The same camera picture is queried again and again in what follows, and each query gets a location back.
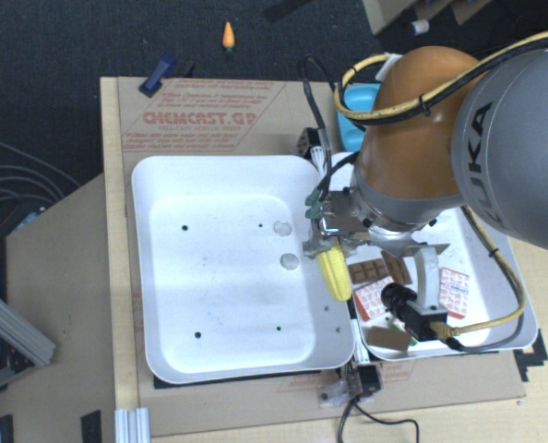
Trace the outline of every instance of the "yellow object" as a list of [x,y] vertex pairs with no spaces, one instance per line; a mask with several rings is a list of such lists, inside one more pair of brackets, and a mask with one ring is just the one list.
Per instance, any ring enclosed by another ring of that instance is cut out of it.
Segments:
[[317,261],[334,299],[345,302],[351,297],[351,279],[340,243],[319,253]]
[[226,54],[232,54],[233,46],[235,45],[235,35],[231,23],[225,23],[225,30],[222,33],[222,47],[225,48]]

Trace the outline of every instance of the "blue bowl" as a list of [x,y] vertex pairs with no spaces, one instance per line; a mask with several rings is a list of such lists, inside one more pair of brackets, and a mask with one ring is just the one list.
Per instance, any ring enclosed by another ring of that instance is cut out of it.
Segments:
[[[355,112],[371,112],[381,84],[351,85],[344,92],[344,103]],[[364,132],[343,114],[338,114],[340,139],[344,150],[354,152],[363,145]]]

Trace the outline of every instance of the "blue clamp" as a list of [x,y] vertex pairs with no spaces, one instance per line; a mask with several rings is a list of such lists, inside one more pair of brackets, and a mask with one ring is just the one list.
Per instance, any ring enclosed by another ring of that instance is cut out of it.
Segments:
[[171,54],[162,56],[153,73],[138,89],[148,97],[155,95],[155,92],[161,88],[161,79],[171,75],[177,62],[177,58]]

